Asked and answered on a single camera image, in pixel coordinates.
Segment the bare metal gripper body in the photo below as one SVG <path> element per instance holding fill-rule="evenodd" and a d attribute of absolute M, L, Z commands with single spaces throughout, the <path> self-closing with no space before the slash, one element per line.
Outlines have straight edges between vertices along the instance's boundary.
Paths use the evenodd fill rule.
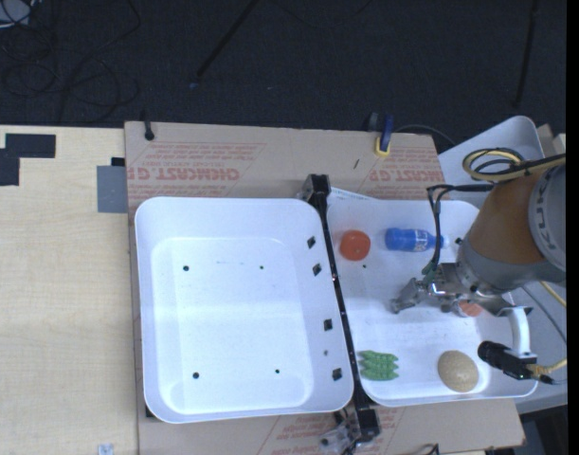
<path fill-rule="evenodd" d="M 429 265 L 424 270 L 424 283 L 428 296 L 440 306 L 443 301 L 458 300 L 462 312 L 462 303 L 475 304 L 494 316 L 499 316 L 503 309 L 502 292 L 461 261 Z"/>

